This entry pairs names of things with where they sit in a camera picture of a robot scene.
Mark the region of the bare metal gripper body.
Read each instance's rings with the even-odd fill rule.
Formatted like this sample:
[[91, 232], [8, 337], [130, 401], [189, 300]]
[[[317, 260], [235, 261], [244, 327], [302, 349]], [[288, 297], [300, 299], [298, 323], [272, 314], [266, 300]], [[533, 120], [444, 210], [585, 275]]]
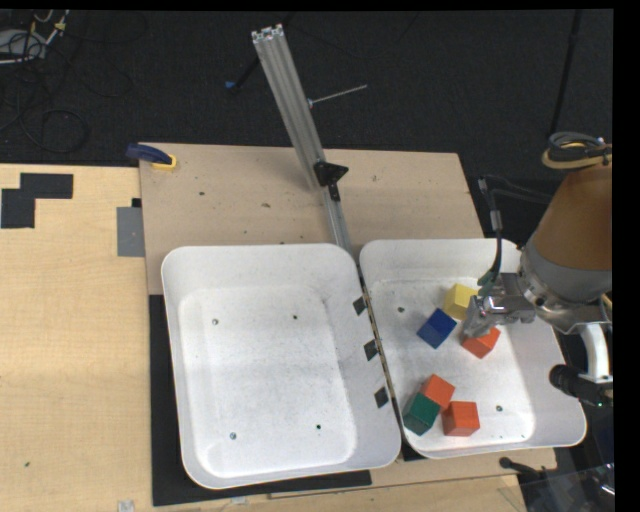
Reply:
[[536, 318], [563, 333], [571, 332], [571, 307], [536, 277], [500, 273], [481, 285], [484, 312], [502, 315], [502, 324], [532, 323]]

